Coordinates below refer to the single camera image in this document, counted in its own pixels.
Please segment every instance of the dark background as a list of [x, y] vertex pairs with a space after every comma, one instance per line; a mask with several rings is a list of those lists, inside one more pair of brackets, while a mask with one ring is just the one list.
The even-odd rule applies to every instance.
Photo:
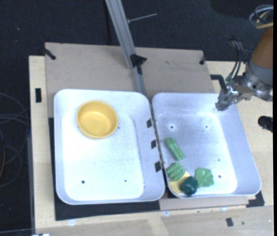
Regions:
[[[207, 60], [235, 60], [231, 35], [253, 50], [262, 34], [248, 21], [261, 4], [274, 0], [122, 0], [137, 47], [202, 50]], [[0, 0], [0, 92], [29, 108], [28, 56], [40, 55], [45, 42], [108, 45], [104, 0]], [[118, 45], [112, 30], [112, 45]], [[0, 114], [20, 107], [0, 96]], [[21, 149], [30, 127], [10, 122], [0, 127], [6, 144]], [[30, 228], [30, 182], [27, 146], [4, 168], [0, 184], [0, 231]]]

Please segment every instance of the black clamp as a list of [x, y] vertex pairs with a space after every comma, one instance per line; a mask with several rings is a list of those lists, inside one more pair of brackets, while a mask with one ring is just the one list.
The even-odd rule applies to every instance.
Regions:
[[136, 54], [132, 54], [130, 56], [130, 59], [131, 59], [131, 62], [132, 62], [132, 66], [137, 67], [138, 74], [142, 74], [141, 65], [143, 65], [143, 63], [147, 60], [147, 58], [141, 57], [141, 56], [136, 55]]

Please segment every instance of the black bracket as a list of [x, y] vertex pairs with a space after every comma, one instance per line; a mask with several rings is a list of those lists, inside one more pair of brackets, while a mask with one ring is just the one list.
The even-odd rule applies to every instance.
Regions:
[[130, 56], [130, 59], [131, 59], [131, 62], [132, 62], [132, 66], [137, 68], [138, 74], [142, 74], [141, 65], [143, 65], [143, 63], [147, 60], [147, 58], [141, 57], [141, 56], [136, 55], [136, 54], [132, 54]]

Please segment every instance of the wooden table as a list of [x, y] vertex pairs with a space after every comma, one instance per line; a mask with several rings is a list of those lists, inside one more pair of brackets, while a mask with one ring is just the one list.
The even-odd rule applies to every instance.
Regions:
[[[58, 58], [57, 45], [46, 47], [54, 48], [53, 53]], [[123, 54], [119, 47], [91, 46], [91, 45], [62, 45], [69, 53], [76, 54], [76, 50], [82, 50], [79, 55], [87, 60], [88, 69], [95, 69], [98, 62], [109, 62], [110, 68], [121, 67], [125, 73], [130, 73], [123, 63]], [[182, 70], [191, 62], [190, 59], [200, 59], [201, 51], [166, 50], [152, 48], [137, 48], [138, 55], [148, 55], [151, 62], [143, 65], [148, 70], [149, 65], [155, 66], [160, 61], [166, 60], [168, 64], [175, 64]], [[274, 231], [274, 199], [273, 199], [273, 134], [262, 129], [257, 120], [260, 116], [273, 116], [273, 104], [264, 102], [258, 98], [251, 101], [242, 101], [237, 107], [247, 135], [252, 154], [262, 181], [262, 195], [264, 206], [246, 208], [244, 200], [227, 201], [218, 199], [212, 203], [192, 203], [192, 207], [177, 209], [168, 206], [168, 210], [128, 213], [118, 215], [103, 215], [70, 220], [55, 220], [52, 163], [50, 153], [50, 137], [48, 128], [48, 117], [52, 115], [49, 110], [51, 89], [47, 83], [49, 57], [30, 56], [30, 103], [31, 103], [31, 127], [32, 127], [32, 155], [33, 155], [33, 177], [34, 177], [34, 211], [36, 233], [50, 233], [51, 235], [269, 235]], [[63, 67], [70, 65], [61, 61]], [[200, 81], [201, 77], [209, 74], [224, 76], [232, 70], [234, 62], [207, 61], [200, 70], [194, 68], [194, 76], [187, 81]], [[145, 78], [148, 92], [154, 94], [158, 88], [152, 87], [149, 79]], [[129, 90], [135, 90], [133, 82], [129, 83]], [[167, 85], [167, 89], [179, 90], [179, 88]], [[207, 84], [207, 92], [212, 90], [219, 93], [220, 86], [217, 81]], [[36, 98], [37, 90], [41, 92], [41, 99]], [[244, 197], [247, 201], [255, 199]]]

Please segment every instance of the white tray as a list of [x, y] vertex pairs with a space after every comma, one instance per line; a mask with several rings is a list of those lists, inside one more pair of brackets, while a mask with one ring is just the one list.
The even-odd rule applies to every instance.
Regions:
[[[109, 137], [86, 137], [76, 123], [90, 100], [110, 104], [119, 125]], [[150, 103], [137, 92], [64, 89], [54, 98], [55, 179], [58, 196], [71, 205], [143, 202], [165, 191]]]
[[176, 162], [165, 143], [172, 137], [186, 155], [180, 163], [190, 175], [194, 176], [197, 168], [213, 173], [214, 185], [198, 188], [192, 198], [254, 195], [261, 181], [237, 106], [218, 111], [217, 98], [215, 93], [159, 93], [153, 97], [164, 167]]

